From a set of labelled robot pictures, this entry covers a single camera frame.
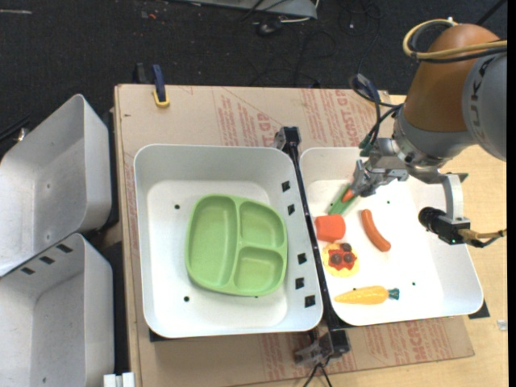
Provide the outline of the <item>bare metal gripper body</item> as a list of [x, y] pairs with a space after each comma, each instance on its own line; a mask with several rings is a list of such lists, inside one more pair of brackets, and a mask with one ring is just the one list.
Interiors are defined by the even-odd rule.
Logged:
[[406, 163], [398, 157], [393, 139], [380, 138], [372, 146], [364, 164], [367, 185], [388, 185], [392, 181], [406, 181], [409, 173]]

